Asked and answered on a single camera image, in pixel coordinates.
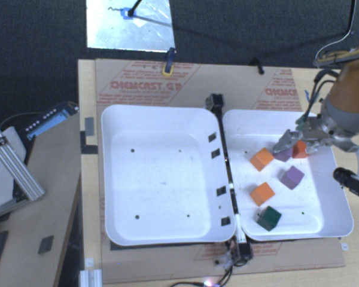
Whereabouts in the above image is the purple cube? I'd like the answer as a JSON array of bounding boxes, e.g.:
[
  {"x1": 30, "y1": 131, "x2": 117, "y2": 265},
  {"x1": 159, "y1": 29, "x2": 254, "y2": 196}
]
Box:
[
  {"x1": 273, "y1": 148, "x2": 294, "y2": 163},
  {"x1": 279, "y1": 165, "x2": 306, "y2": 191}
]

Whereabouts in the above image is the green cube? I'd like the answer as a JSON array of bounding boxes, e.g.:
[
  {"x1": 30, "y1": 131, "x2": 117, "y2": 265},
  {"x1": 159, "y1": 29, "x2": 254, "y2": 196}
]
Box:
[{"x1": 255, "y1": 205, "x2": 282, "y2": 232}]

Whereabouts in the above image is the black cylinder on white bracket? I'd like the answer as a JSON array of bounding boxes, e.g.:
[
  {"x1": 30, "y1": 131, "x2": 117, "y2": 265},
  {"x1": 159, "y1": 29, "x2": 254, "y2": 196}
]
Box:
[{"x1": 332, "y1": 146, "x2": 359, "y2": 197}]

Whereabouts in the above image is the brown cardboard board red print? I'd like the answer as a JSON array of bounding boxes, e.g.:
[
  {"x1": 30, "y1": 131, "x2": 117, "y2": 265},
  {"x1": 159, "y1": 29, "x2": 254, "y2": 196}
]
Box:
[{"x1": 95, "y1": 59, "x2": 346, "y2": 284}]

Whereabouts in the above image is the thin black and white rod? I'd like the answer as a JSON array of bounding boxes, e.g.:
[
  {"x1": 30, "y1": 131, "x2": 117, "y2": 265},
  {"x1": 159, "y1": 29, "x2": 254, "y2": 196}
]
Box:
[{"x1": 215, "y1": 106, "x2": 245, "y2": 242}]

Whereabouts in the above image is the orange cube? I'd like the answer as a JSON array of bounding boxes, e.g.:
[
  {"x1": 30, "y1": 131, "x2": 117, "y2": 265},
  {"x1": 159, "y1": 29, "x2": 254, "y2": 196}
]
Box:
[
  {"x1": 250, "y1": 146, "x2": 275, "y2": 172},
  {"x1": 250, "y1": 181, "x2": 276, "y2": 207}
]

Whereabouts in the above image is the red cube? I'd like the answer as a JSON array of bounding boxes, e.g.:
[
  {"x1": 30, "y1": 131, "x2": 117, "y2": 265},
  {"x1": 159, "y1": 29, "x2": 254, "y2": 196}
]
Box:
[{"x1": 291, "y1": 139, "x2": 310, "y2": 160}]

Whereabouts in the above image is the white plastic tray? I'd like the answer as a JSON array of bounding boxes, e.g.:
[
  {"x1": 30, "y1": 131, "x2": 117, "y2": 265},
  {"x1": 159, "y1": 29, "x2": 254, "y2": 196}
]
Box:
[
  {"x1": 222, "y1": 109, "x2": 355, "y2": 242},
  {"x1": 101, "y1": 103, "x2": 238, "y2": 247}
]

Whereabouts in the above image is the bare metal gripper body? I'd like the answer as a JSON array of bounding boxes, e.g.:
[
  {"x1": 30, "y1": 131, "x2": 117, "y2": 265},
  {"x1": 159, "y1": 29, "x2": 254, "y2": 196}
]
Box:
[{"x1": 297, "y1": 114, "x2": 359, "y2": 153}]

